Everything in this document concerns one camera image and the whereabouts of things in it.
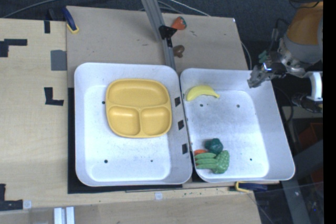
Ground yellow banana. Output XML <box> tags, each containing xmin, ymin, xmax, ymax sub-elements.
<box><xmin>185</xmin><ymin>84</ymin><xmax>221</xmax><ymax>102</ymax></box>

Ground brown cardboard board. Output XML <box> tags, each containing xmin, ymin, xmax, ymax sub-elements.
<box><xmin>65</xmin><ymin>5</ymin><xmax>280</xmax><ymax>190</ymax></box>

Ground green pea pods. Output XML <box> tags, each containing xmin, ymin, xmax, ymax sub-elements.
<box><xmin>194</xmin><ymin>152</ymin><xmax>218</xmax><ymax>170</ymax></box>

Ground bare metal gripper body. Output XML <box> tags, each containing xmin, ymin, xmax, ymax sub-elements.
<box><xmin>263</xmin><ymin>51</ymin><xmax>307</xmax><ymax>80</ymax></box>

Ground yellow divided plate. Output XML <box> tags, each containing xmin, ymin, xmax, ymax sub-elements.
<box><xmin>104</xmin><ymin>78</ymin><xmax>173</xmax><ymax>139</ymax></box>

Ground black cylinder on white bracket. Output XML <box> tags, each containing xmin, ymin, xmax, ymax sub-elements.
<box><xmin>290</xmin><ymin>71</ymin><xmax>324</xmax><ymax>114</ymax></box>

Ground white plastic tray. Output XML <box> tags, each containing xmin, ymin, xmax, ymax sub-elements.
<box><xmin>179</xmin><ymin>68</ymin><xmax>296</xmax><ymax>184</ymax></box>
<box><xmin>73</xmin><ymin>61</ymin><xmax>193</xmax><ymax>188</ymax></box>

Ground green grapes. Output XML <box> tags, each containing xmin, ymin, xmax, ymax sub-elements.
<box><xmin>212</xmin><ymin>150</ymin><xmax>230</xmax><ymax>175</ymax></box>

